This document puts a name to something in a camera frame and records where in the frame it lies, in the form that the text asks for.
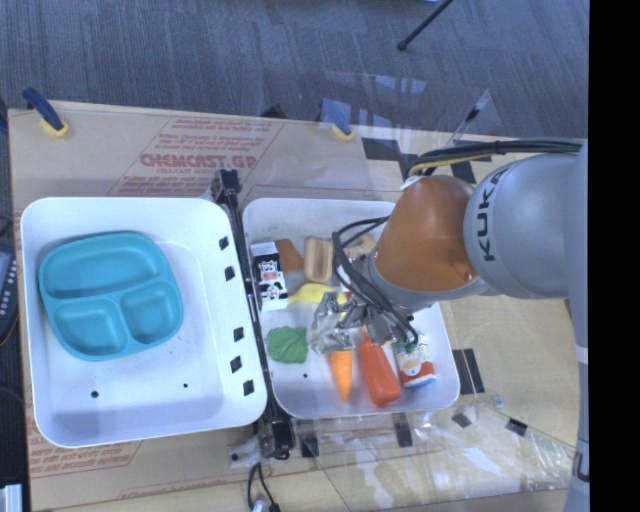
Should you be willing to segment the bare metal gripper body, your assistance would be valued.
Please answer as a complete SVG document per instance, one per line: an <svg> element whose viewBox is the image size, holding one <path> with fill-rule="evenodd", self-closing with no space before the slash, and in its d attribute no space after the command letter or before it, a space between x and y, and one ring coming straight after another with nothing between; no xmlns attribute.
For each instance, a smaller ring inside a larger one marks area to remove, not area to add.
<svg viewBox="0 0 640 512"><path fill-rule="evenodd" d="M351 298L342 305L342 313L343 328L363 327L374 344L383 345L395 340L391 321L373 306Z"/></svg>

